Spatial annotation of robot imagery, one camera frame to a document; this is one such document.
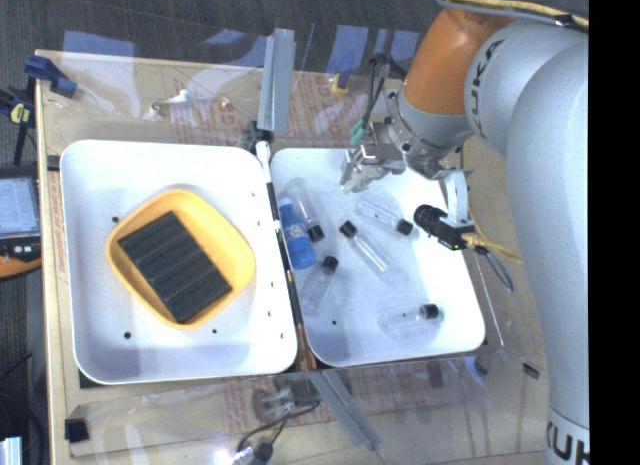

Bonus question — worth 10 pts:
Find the black cylinder on white bracket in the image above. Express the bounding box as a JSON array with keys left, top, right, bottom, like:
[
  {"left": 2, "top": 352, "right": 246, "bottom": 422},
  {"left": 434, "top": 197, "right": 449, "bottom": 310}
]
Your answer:
[{"left": 413, "top": 168, "right": 477, "bottom": 252}]

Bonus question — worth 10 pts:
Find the yellow bowl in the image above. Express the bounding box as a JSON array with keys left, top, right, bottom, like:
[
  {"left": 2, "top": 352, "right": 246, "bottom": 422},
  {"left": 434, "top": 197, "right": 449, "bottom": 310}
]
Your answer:
[{"left": 105, "top": 188, "right": 258, "bottom": 331}]

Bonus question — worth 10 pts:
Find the brown cardboard board red print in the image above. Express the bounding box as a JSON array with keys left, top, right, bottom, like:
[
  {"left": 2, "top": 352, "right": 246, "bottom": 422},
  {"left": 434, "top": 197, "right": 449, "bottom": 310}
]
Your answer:
[{"left": 34, "top": 49, "right": 552, "bottom": 460}]

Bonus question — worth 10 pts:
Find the black ribbed rectangular block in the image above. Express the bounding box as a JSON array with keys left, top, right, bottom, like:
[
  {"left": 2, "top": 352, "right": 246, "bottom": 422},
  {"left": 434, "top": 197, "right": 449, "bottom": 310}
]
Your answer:
[{"left": 116, "top": 210, "right": 234, "bottom": 325}]

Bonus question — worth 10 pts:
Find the clear plastic bottle black cap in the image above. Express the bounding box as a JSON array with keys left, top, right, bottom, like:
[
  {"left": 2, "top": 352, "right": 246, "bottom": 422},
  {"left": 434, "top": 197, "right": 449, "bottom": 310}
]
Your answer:
[
  {"left": 377, "top": 303, "right": 442, "bottom": 337},
  {"left": 299, "top": 255, "right": 340, "bottom": 315},
  {"left": 284, "top": 178, "right": 327, "bottom": 244},
  {"left": 355, "top": 200, "right": 415, "bottom": 237},
  {"left": 338, "top": 220, "right": 392, "bottom": 274}
]

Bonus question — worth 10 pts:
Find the thin black and white rod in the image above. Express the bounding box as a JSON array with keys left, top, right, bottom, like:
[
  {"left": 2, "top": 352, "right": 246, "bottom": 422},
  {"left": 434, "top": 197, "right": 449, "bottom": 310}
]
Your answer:
[{"left": 255, "top": 140, "right": 318, "bottom": 372}]

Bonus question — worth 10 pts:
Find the blue plastic bottle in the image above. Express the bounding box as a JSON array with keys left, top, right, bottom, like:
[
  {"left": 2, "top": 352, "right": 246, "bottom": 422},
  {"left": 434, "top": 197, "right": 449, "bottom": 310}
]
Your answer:
[{"left": 277, "top": 197, "right": 318, "bottom": 271}]

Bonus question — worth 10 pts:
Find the black block with thin wires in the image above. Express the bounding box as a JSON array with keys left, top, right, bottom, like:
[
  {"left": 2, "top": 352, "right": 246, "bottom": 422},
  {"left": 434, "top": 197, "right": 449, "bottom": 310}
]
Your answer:
[{"left": 237, "top": 120, "right": 274, "bottom": 152}]

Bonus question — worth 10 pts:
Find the white plastic tray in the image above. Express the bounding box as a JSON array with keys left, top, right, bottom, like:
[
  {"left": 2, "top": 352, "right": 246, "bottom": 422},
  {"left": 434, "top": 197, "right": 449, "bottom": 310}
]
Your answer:
[
  {"left": 269, "top": 146, "right": 487, "bottom": 369},
  {"left": 59, "top": 138, "right": 299, "bottom": 386}
]

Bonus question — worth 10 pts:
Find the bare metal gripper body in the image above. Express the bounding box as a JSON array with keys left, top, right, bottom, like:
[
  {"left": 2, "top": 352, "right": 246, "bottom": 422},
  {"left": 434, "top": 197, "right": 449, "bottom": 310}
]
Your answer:
[{"left": 358, "top": 120, "right": 475, "bottom": 180}]

